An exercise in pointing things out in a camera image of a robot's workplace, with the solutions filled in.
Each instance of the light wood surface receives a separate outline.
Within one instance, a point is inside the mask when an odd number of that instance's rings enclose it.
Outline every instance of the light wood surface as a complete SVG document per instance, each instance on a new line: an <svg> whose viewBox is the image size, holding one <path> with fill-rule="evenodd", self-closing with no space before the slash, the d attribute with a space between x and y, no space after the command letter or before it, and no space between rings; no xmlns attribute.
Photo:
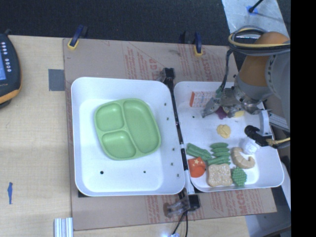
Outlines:
<svg viewBox="0 0 316 237"><path fill-rule="evenodd" d="M64 69L62 38L10 39L20 59L23 86L0 109L0 236L52 237L54 219L72 216L66 97L64 91L49 91L48 85L48 70ZM12 204L7 192L10 182ZM181 236L185 226L184 221L178 228ZM167 237L175 227L176 223L165 223L108 228L76 231L74 236ZM249 234L242 216L189 221L188 236Z"/></svg>

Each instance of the cardboard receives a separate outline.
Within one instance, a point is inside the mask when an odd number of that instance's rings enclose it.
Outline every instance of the cardboard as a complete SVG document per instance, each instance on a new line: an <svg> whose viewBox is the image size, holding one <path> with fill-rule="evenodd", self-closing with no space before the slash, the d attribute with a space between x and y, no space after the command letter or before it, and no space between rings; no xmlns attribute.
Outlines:
<svg viewBox="0 0 316 237"><path fill-rule="evenodd" d="M190 44L80 39L77 48L69 50L69 40L63 40L63 50L74 230L178 221L179 216L168 218L163 209L177 202L178 195L86 197L78 192L74 177L71 84L79 77L156 80L163 68L174 68L175 84L222 81L228 48L204 45L203 55L196 57ZM233 55L229 67L228 81L233 81L237 73ZM276 211L270 188L199 193L198 196L201 207L190 213L189 220Z"/></svg>

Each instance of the green divided plate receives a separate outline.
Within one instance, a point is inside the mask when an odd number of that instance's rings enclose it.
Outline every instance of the green divided plate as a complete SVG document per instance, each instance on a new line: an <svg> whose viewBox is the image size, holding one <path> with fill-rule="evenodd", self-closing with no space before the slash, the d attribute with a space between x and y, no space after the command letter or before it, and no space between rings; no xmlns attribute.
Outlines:
<svg viewBox="0 0 316 237"><path fill-rule="evenodd" d="M99 106L94 125L103 151L115 160L147 156L161 144L154 115L140 99L120 99Z"/></svg>

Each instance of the gray tape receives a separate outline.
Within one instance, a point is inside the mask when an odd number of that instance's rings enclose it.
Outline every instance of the gray tape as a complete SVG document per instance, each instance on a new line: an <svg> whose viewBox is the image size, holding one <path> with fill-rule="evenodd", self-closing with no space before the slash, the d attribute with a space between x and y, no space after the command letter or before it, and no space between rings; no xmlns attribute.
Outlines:
<svg viewBox="0 0 316 237"><path fill-rule="evenodd" d="M65 90L65 75L62 69L48 69L49 91Z"/></svg>

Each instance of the beige curved toy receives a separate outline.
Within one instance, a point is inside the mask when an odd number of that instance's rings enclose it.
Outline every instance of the beige curved toy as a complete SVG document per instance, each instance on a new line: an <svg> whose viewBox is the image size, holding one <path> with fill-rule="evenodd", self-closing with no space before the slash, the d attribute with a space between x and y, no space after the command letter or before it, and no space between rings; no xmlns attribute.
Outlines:
<svg viewBox="0 0 316 237"><path fill-rule="evenodd" d="M256 164L255 159L249 156L248 160L246 160L240 154L240 152L243 152L242 148L239 148L239 147L232 148L233 163L239 168L252 168Z"/></svg>

